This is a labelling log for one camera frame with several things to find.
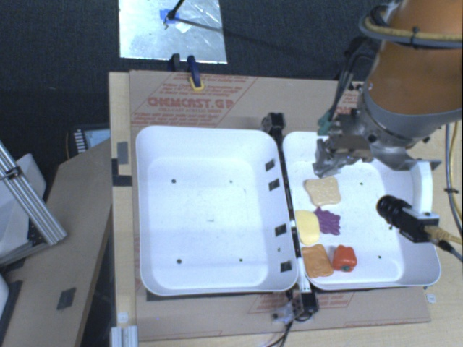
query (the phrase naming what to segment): wooden table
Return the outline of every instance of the wooden table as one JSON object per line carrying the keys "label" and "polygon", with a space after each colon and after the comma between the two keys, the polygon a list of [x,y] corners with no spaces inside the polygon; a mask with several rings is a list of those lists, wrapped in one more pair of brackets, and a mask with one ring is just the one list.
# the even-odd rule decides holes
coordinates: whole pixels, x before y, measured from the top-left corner
{"label": "wooden table", "polygon": [[22,285],[2,346],[80,346],[111,227],[109,147],[60,165],[47,206],[68,236],[5,274]]}
{"label": "wooden table", "polygon": [[[271,84],[271,79],[263,82]],[[316,93],[308,96],[313,103],[313,113],[298,115],[297,109],[291,115],[294,119],[305,117],[312,131],[316,130],[316,119],[331,105],[335,82],[305,80],[296,83],[294,80],[276,80],[278,87],[263,87],[264,95],[258,96],[254,112],[258,117],[265,116],[266,109],[263,99],[284,96],[285,89],[295,86],[316,87]],[[111,156],[118,156],[118,141],[129,140],[130,105],[129,105],[129,75],[127,73],[110,74],[111,98]],[[241,122],[253,126],[252,117],[244,117]],[[456,188],[462,190],[462,133],[458,134],[456,146]],[[415,157],[444,160],[444,133],[440,129],[433,134],[427,144],[416,145],[411,154]],[[433,172],[434,199],[433,211],[441,217],[441,227],[457,234],[451,218],[445,187],[445,168],[441,165]],[[131,161],[119,165],[119,175],[131,175]],[[116,310],[118,326],[127,327],[137,324],[137,306],[135,301],[134,282],[134,241],[132,226],[132,192],[123,186],[114,187],[114,246],[116,262]],[[441,279],[434,286],[425,290],[429,299],[428,308],[431,322],[408,325],[381,325],[370,327],[352,327],[336,330],[294,331],[289,334],[285,346],[459,346],[463,340],[463,275],[462,264],[450,254],[438,250],[441,261]],[[174,346],[266,346],[276,340],[279,334],[235,335],[211,338],[191,338],[181,340],[158,340],[142,342],[142,347],[174,347]]]}

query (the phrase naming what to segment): toy food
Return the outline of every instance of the toy food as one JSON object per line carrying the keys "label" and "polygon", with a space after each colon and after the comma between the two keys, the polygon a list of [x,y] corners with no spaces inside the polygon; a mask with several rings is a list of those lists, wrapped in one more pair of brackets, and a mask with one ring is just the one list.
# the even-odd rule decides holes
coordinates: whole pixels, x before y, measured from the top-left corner
{"label": "toy food", "polygon": [[350,273],[357,265],[357,258],[352,247],[339,245],[334,251],[333,269]]}
{"label": "toy food", "polygon": [[340,215],[335,215],[328,210],[322,210],[320,207],[317,207],[314,213],[318,218],[320,231],[322,233],[333,235],[339,235],[341,233],[341,226],[339,225],[339,221],[341,220]]}
{"label": "toy food", "polygon": [[304,188],[309,193],[312,203],[318,207],[335,205],[341,202],[338,181],[332,176],[323,179],[306,180]]}
{"label": "toy food", "polygon": [[294,215],[302,244],[310,246],[316,243],[320,238],[320,225],[318,224],[317,215],[306,210],[297,210]]}
{"label": "toy food", "polygon": [[305,271],[309,275],[309,278],[330,276],[333,274],[333,268],[323,245],[316,244],[313,247],[303,247],[302,258],[304,259]]}

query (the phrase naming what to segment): yellow clamp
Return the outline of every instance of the yellow clamp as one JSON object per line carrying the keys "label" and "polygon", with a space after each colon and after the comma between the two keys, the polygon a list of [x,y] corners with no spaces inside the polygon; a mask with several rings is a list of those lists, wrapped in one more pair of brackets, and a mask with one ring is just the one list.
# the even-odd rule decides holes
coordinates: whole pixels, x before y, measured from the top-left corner
{"label": "yellow clamp", "polygon": [[204,89],[205,86],[204,86],[204,83],[203,83],[202,80],[201,80],[201,86],[198,86],[198,87],[195,86],[195,82],[193,81],[193,77],[191,77],[191,76],[188,77],[188,81],[190,82],[190,85],[191,85],[191,87],[192,87],[192,89],[193,89],[194,91],[203,91],[203,89]]}

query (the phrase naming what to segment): metal sheet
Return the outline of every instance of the metal sheet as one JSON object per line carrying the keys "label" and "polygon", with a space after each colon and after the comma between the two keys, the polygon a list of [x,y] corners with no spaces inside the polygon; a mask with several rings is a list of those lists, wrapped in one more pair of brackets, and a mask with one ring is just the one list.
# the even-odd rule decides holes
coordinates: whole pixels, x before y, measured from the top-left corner
{"label": "metal sheet", "polygon": [[166,29],[163,19],[178,0],[119,0],[120,56],[168,60],[179,53],[202,63],[226,64],[218,0],[185,0]]}

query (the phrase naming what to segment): black carpet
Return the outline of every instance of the black carpet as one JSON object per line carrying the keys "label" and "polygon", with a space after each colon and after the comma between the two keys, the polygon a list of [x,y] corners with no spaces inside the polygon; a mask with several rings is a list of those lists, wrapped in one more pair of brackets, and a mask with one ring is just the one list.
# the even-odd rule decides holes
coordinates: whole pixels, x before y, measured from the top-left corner
{"label": "black carpet", "polygon": [[[391,0],[219,1],[229,63],[200,70],[333,79],[360,16]],[[110,71],[166,69],[119,58],[118,0],[0,0],[0,14],[0,140],[45,175],[68,129],[108,121]]]}

